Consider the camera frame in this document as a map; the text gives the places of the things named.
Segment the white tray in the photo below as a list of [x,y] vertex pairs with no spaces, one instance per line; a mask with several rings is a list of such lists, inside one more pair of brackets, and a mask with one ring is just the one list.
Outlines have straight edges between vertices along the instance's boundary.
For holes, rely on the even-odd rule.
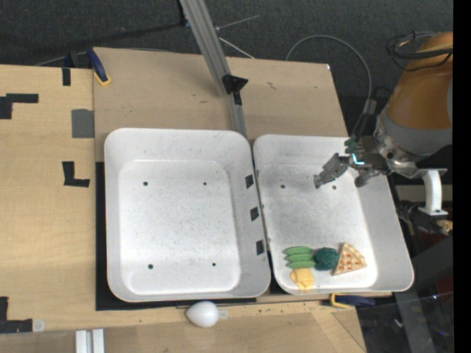
[[[389,185],[384,176],[357,188],[349,169],[316,189],[314,174],[346,138],[265,135],[254,143],[263,218],[275,279],[291,294],[406,290],[414,281]],[[314,287],[301,292],[291,281],[283,250],[292,246],[339,249],[345,242],[366,259],[366,268],[333,276],[311,269]]]
[[255,297],[270,270],[249,143],[117,129],[105,141],[107,278],[127,302]]

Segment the pizza slice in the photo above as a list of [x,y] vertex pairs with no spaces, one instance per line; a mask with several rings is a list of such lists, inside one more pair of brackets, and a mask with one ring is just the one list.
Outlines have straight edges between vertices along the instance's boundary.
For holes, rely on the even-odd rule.
[[366,267],[366,261],[355,247],[344,243],[340,250],[340,258],[333,274],[344,274]]

